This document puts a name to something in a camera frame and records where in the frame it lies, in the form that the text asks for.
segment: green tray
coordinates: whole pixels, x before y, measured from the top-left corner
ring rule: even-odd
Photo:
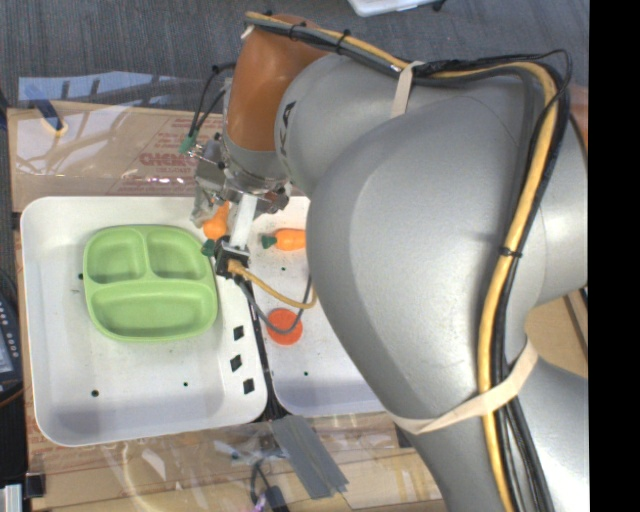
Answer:
[[[188,231],[173,226],[115,226],[84,249],[89,315],[122,341],[177,340],[203,333],[218,314],[208,258]]]

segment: black zip tie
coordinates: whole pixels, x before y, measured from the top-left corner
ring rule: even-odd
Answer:
[[[307,22],[306,21],[301,21],[300,23],[296,24],[296,25],[291,25],[291,28],[289,29],[289,39],[291,39],[294,43],[298,40],[297,37],[293,37],[293,31],[296,27],[306,27],[307,26]]]
[[[498,250],[500,256],[513,256],[514,258],[522,258],[522,253],[518,251],[512,251],[508,247],[500,247]]]
[[[344,30],[344,32],[342,33],[342,37],[340,39],[338,39],[338,42],[336,43],[336,53],[338,55],[342,55],[342,53],[340,53],[340,50],[342,49],[342,41],[344,41],[344,38],[347,36],[351,35],[351,30],[349,30],[348,28]]]

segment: beige strap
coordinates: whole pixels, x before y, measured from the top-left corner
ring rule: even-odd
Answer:
[[[433,432],[434,430],[448,427],[449,425],[459,423],[469,418],[486,416],[518,395],[537,361],[538,353],[532,343],[528,341],[520,353],[518,362],[513,367],[513,370],[511,370],[509,377],[489,391],[467,400],[439,418],[432,420],[412,420],[401,418],[391,413],[389,413],[389,415],[400,428],[414,435]]]
[[[424,64],[424,62],[416,60],[400,72],[396,96],[393,98],[393,105],[391,105],[391,119],[401,116],[407,111],[409,94],[411,93],[411,80],[413,79],[413,68],[422,64]]]

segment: white tray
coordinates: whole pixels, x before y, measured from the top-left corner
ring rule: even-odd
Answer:
[[[302,300],[309,275],[306,251],[263,249],[261,236],[280,228],[304,229],[308,209],[309,199],[292,197],[284,210],[258,217],[248,241],[249,269],[295,300]],[[254,293],[266,314],[279,307],[293,311],[257,286]],[[383,411],[382,404],[340,344],[319,302],[303,313],[302,324],[300,340],[294,345],[282,346],[269,337],[261,322],[278,401],[291,413],[307,417]]]
[[[35,416],[42,433],[82,446],[248,423],[267,390],[247,302],[216,278],[220,310],[206,333],[172,342],[119,342],[93,325],[82,256],[97,230],[122,224],[184,228],[190,198],[46,197],[21,220]],[[243,335],[234,339],[234,330]],[[232,371],[230,360],[241,357]],[[253,391],[245,394],[245,383]]]

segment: hole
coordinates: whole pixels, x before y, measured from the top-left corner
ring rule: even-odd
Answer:
[[[256,385],[253,383],[253,379],[247,379],[245,380],[242,385],[244,386],[244,394],[248,395],[249,393],[251,393],[254,389],[256,389]]]
[[[233,341],[238,341],[240,338],[244,336],[244,326],[236,327],[233,330]]]
[[[231,363],[231,371],[235,372],[238,368],[242,366],[242,357],[238,354],[236,357],[229,361]]]

